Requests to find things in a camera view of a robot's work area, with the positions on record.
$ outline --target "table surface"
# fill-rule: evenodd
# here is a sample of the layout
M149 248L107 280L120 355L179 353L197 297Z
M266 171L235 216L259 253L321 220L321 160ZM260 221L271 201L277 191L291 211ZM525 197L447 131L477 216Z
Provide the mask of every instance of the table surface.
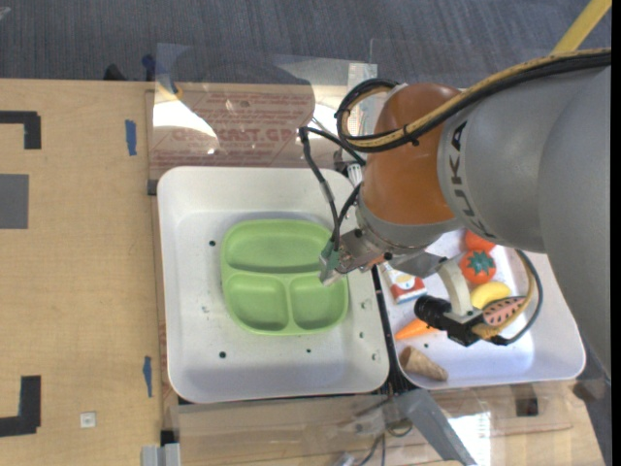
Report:
M29 177L27 229L0 229L0 417L17 415L21 377L42 382L40 427L0 437L0 464L138 465L141 447L159 444L164 389L145 96L152 88L0 80L0 111L36 111L43 133L40 150L25 150L23 126L0 124L0 174ZM135 154L126 121L136 125ZM546 387L565 403L569 426L537 433L527 422L488 441L490 454L511 464L535 464L534 454L537 464L567 464L568 457L603 464L571 385ZM95 427L81 427L87 412L96 413ZM388 454L386 464L406 464L404 450Z

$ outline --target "black corner marker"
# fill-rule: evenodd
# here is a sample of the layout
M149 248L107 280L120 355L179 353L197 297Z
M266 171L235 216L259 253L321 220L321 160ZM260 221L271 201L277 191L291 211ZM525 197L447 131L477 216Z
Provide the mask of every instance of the black corner marker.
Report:
M41 426L41 377L21 377L17 416L0 417L0 437L30 435Z
M0 124L23 124L24 149L41 149L41 116L36 112L0 111Z

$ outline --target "white square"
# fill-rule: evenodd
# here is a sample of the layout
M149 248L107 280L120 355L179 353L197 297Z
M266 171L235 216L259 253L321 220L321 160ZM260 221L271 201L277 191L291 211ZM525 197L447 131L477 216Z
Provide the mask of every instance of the white square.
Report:
M94 428L97 426L97 413L90 411L80 414L80 428Z

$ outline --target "orange carrot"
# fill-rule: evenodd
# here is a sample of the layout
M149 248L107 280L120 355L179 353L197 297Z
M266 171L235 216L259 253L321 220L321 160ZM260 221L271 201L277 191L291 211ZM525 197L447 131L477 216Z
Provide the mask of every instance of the orange carrot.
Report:
M414 321L406 324L395 334L395 340L404 340L406 338L424 335L425 333L431 333L433 331L438 330L429 326L425 321L417 317Z

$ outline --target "toy tomato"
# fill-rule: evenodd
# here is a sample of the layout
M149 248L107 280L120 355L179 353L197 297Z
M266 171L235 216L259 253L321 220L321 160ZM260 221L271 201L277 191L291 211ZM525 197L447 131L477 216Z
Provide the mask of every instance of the toy tomato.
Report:
M476 284L489 282L496 274L496 262L485 250L469 250L459 261L466 280Z
M496 246L496 244L479 237L469 229L466 230L466 234L464 235L464 242L468 250L485 250L489 252Z

